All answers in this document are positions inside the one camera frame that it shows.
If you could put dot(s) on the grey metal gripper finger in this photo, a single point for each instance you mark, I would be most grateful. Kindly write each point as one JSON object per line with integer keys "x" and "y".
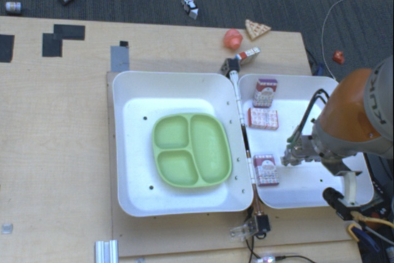
{"x": 285, "y": 160}
{"x": 300, "y": 161}

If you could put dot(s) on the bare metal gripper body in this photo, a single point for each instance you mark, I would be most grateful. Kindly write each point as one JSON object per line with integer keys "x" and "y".
{"x": 307, "y": 149}

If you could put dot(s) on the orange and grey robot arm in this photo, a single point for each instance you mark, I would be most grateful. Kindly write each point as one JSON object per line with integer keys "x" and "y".
{"x": 354, "y": 107}

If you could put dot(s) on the red and white carton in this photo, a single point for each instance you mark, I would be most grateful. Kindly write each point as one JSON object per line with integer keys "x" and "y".
{"x": 265, "y": 92}
{"x": 266, "y": 170}
{"x": 263, "y": 119}
{"x": 248, "y": 55}

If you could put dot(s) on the white plastic tray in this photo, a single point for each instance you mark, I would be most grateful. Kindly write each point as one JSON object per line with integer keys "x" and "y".
{"x": 307, "y": 188}
{"x": 135, "y": 144}

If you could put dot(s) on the thin black and white rod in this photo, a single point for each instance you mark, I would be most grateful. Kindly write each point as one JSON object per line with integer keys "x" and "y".
{"x": 239, "y": 107}

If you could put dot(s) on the green divided plate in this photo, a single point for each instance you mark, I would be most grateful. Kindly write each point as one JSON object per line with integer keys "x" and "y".
{"x": 203, "y": 144}

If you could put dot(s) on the small red carton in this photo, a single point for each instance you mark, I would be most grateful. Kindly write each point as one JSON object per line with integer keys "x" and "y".
{"x": 338, "y": 57}

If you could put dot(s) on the tan pizza slice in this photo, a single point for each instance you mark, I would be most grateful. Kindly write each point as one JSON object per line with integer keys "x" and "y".
{"x": 255, "y": 29}

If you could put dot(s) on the pink toy food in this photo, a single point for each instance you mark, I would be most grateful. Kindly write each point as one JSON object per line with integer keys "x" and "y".
{"x": 232, "y": 38}

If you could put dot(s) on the small clear plastic block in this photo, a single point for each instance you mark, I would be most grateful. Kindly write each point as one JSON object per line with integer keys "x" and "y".
{"x": 7, "y": 228}

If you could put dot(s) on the small white can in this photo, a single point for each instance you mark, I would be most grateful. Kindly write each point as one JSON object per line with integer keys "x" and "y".
{"x": 13, "y": 7}

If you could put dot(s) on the black cylinder on white bracket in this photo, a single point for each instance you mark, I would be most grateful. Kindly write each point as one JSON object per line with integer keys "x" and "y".
{"x": 335, "y": 198}

